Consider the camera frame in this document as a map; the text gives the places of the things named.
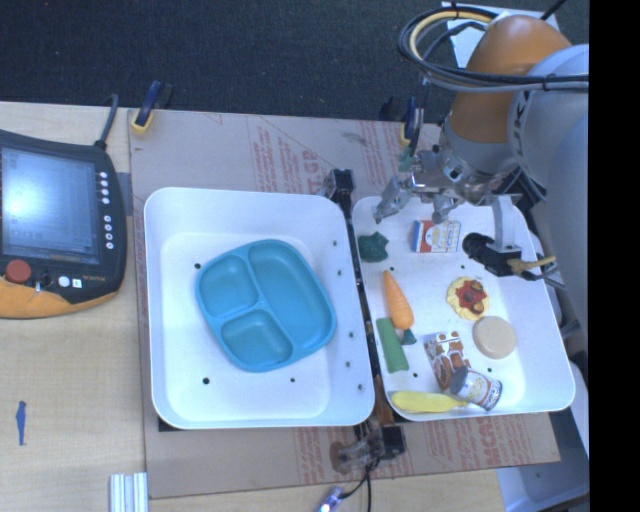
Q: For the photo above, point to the blue divided plate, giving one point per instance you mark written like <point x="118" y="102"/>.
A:
<point x="280" y="295"/>

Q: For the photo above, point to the yellow banana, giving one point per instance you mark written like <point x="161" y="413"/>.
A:
<point x="422" y="401"/>

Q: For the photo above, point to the small white and brown can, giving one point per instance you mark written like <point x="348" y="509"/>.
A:
<point x="480" y="389"/>

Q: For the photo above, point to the yellow and red pizza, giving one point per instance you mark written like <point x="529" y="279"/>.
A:
<point x="468" y="298"/>

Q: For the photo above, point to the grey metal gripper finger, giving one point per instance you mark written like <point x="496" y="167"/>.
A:
<point x="442" y="207"/>
<point x="392" y="197"/>

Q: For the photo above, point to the thin black rod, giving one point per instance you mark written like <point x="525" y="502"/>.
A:
<point x="361" y="285"/>

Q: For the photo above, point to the orange carrot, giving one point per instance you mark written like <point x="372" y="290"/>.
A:
<point x="397" y="302"/>

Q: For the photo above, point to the brown cardboard board red print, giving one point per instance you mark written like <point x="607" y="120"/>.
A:
<point x="225" y="150"/>

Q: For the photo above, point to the white and blue carton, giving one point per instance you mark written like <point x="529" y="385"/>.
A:
<point x="436" y="236"/>

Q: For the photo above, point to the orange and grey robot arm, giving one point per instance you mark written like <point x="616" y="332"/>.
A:
<point x="505" y="60"/>

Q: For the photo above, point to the white plastic tray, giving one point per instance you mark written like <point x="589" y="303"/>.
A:
<point x="430" y="295"/>
<point x="180" y="325"/>

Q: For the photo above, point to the green broccoli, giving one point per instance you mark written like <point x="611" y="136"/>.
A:
<point x="372" y="247"/>

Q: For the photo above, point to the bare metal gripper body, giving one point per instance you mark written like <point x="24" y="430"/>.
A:
<point x="450" y="172"/>

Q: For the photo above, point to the green cucumber stick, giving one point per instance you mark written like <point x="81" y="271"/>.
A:
<point x="391" y="345"/>

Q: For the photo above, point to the brown and white carton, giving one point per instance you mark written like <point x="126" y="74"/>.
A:
<point x="442" y="357"/>

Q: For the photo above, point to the black cylinder on white bracket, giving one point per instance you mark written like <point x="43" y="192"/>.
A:
<point x="492" y="252"/>

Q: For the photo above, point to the beige round biscuit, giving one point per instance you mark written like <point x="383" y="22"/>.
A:
<point x="494" y="337"/>

